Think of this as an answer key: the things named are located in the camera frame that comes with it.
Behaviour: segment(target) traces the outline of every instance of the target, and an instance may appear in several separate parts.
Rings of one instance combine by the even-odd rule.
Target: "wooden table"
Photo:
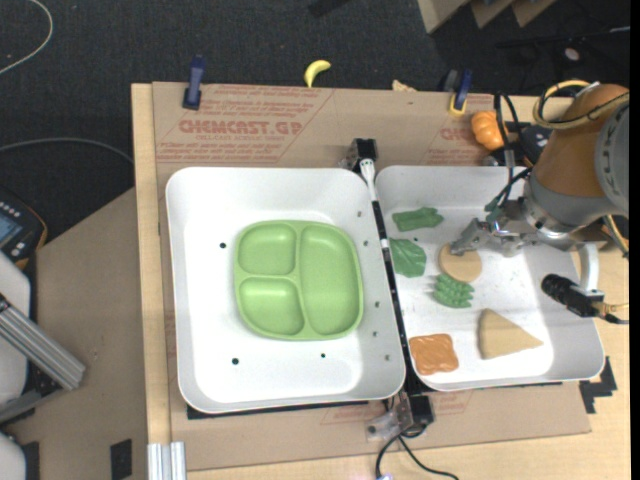
[[[140,283],[144,336],[147,435],[149,443],[171,442],[171,419],[163,316],[158,196],[152,86],[132,86]],[[601,254],[600,287],[607,299],[628,300],[628,263],[616,251]],[[598,398],[592,432],[558,438],[429,449],[416,452],[427,465],[464,480],[509,478],[630,478],[629,328],[598,322],[618,384],[610,398]],[[374,477],[374,455],[190,472],[205,479],[315,479]],[[396,479],[435,478],[423,474],[406,453],[385,456],[383,471]]]

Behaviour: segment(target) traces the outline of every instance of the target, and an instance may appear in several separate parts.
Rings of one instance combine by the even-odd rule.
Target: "black cable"
[[[403,446],[405,451],[409,454],[409,457],[411,457],[411,459],[413,459],[413,461],[416,463],[416,465],[418,465],[418,467],[420,467],[421,469],[423,469],[423,470],[425,470],[428,473],[431,473],[433,475],[446,476],[446,477],[451,478],[453,480],[460,480],[453,473],[448,473],[446,471],[439,471],[437,469],[432,469],[432,468],[430,468],[428,466],[425,466],[422,462],[420,462],[418,457],[416,457],[413,454],[413,452],[411,451],[411,448],[409,448],[407,443],[404,441],[403,438],[405,438],[405,439],[413,439],[413,438],[416,438],[416,437],[424,434],[424,431],[426,430],[426,428],[427,428],[426,425],[419,425],[419,428],[417,428],[417,429],[415,429],[413,431],[411,431],[412,428],[409,428],[409,429],[407,429],[407,430],[405,430],[403,432],[400,432],[399,434],[396,434],[391,439],[389,439],[389,441],[387,441],[387,443],[382,447],[382,449],[378,453],[378,456],[376,457],[376,478],[381,478],[382,477],[382,471],[380,469],[380,466],[382,464],[382,458],[384,457],[385,452],[389,449],[389,447],[393,443],[395,443],[396,441],[400,441],[400,444]]]
[[[500,131],[500,135],[502,136],[502,141],[504,142],[504,151],[505,151],[505,160],[506,160],[507,151],[513,152],[514,148],[513,148],[513,142],[511,141],[510,137],[507,135],[507,132],[504,129],[504,118],[502,116],[502,106],[500,105],[501,99],[504,99],[505,102],[507,103],[507,106],[509,107],[509,111],[511,112],[511,117],[515,124],[516,133],[518,134],[518,140],[520,141],[520,143],[523,142],[523,138],[522,138],[522,127],[520,125],[520,120],[518,119],[518,113],[516,112],[516,108],[515,108],[515,105],[513,104],[513,101],[511,101],[511,98],[509,97],[508,94],[502,91],[497,91],[493,97],[493,107],[496,111],[496,119],[498,121],[498,130]],[[504,198],[502,202],[499,203],[500,207],[503,207],[504,204],[509,199],[509,196],[511,195],[511,187],[513,186],[514,183],[515,181],[514,181],[514,175],[513,175],[513,166],[510,165],[509,166],[509,182],[507,183],[507,186],[506,186],[506,193],[504,195]]]
[[[389,448],[389,446],[395,443],[399,438],[400,438],[400,434],[393,436],[391,439],[387,441],[387,443],[378,452],[378,457],[376,457],[376,478],[380,478],[382,476],[382,471],[380,470],[380,465],[382,464],[382,457],[384,457],[384,454]]]
[[[531,167],[527,167],[523,171],[520,171],[516,176],[513,176],[512,179],[509,180],[504,188],[498,193],[498,195],[494,197],[487,206],[485,206],[485,211],[492,212],[498,206],[500,206],[500,208],[503,208],[507,202],[507,199],[509,198],[509,194],[511,194],[511,188],[513,187],[513,185],[515,185],[521,179],[529,176],[532,170],[533,169]]]
[[[607,215],[604,217],[603,221],[604,225],[609,230],[609,234],[611,235],[614,245],[620,250],[620,252],[622,252],[622,257],[629,261],[629,246],[624,243],[624,237],[622,236],[622,233],[620,233],[613,216]]]
[[[541,124],[546,128],[569,129],[569,128],[574,128],[576,126],[581,126],[582,124],[586,124],[592,121],[596,121],[603,112],[610,110],[611,108],[614,108],[618,104],[626,103],[627,101],[629,101],[630,92],[627,91],[622,94],[619,94],[618,96],[615,96],[614,98],[610,99],[605,103],[597,105],[596,107],[592,108],[589,112],[577,117],[573,117],[571,119],[564,119],[560,121],[548,121],[544,118],[543,116],[544,105],[552,96],[558,95],[560,91],[568,87],[580,87],[582,91],[585,88],[589,87],[589,85],[584,85],[584,84],[587,84],[587,82],[568,80],[567,82],[561,82],[547,89],[540,96],[538,102],[536,102],[536,105],[534,106],[534,109],[533,109],[534,119],[538,122],[538,124]]]
[[[604,319],[611,324],[629,325],[629,320],[623,320],[622,318],[618,318],[617,316],[612,315],[611,313],[608,313],[607,315],[605,315]]]
[[[400,440],[400,444],[404,447],[406,452],[409,454],[409,457],[413,459],[413,462],[415,462],[418,466],[420,466],[422,469],[424,469],[428,473],[431,473],[434,475],[446,476],[447,478],[452,478],[453,480],[460,480],[460,478],[458,478],[453,473],[448,473],[446,471],[438,471],[437,469],[431,469],[430,467],[425,466],[422,462],[418,460],[418,457],[416,457],[413,454],[413,452],[411,451],[411,448],[409,448],[407,443],[404,442],[404,439],[402,439],[402,436],[400,436],[398,439]]]
[[[573,87],[579,87],[580,90],[584,89],[584,87],[582,87],[582,86],[567,86],[567,87],[565,87],[563,89],[560,89],[556,93],[552,93],[552,94],[549,94],[547,96],[547,91],[549,90],[549,88],[546,87],[542,91],[542,94],[540,95],[540,106],[538,107],[538,115],[540,117],[542,117],[542,115],[543,115],[542,112],[544,110],[544,106],[546,105],[547,101],[549,101],[553,96],[561,95],[562,92],[567,93],[568,97],[575,99],[576,96],[578,95],[578,92],[580,92],[580,91],[576,91]]]

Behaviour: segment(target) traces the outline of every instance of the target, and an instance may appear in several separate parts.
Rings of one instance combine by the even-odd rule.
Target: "orange pepper toy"
[[[504,146],[495,110],[476,112],[471,118],[471,129],[476,140],[489,151],[495,151]]]

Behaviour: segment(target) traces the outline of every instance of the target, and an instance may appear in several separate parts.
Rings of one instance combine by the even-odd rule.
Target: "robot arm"
[[[505,256],[540,243],[578,250],[580,285],[550,275],[543,291],[580,316],[602,316],[604,294],[595,283],[597,247],[605,237],[592,224],[604,217],[618,243],[612,215],[629,216],[629,91],[618,85],[579,83],[586,87],[562,119],[545,120],[544,102],[567,84],[547,91],[534,108],[536,121],[553,132],[535,166],[512,180],[524,179],[523,196],[500,204],[499,197],[494,199],[487,205],[486,221],[473,219],[451,243],[451,252],[462,255],[489,241],[499,241]]]

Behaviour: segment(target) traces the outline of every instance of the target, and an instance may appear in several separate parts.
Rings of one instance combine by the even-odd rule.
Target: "black carpet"
[[[130,84],[183,81],[191,57],[205,82],[302,85],[309,62],[333,67],[316,86],[388,89],[394,79],[437,90],[470,68],[473,91],[538,94],[570,77],[630,86],[630,35],[499,49],[497,43],[576,37],[630,24],[630,0],[560,0],[525,28],[511,10],[478,29],[468,6],[432,35],[416,0],[40,0],[54,19],[47,47],[0,75],[0,148],[75,137],[131,154]],[[46,36],[35,5],[0,0],[0,69]],[[122,157],[79,144],[0,152],[0,185],[36,209],[53,238],[133,186]]]

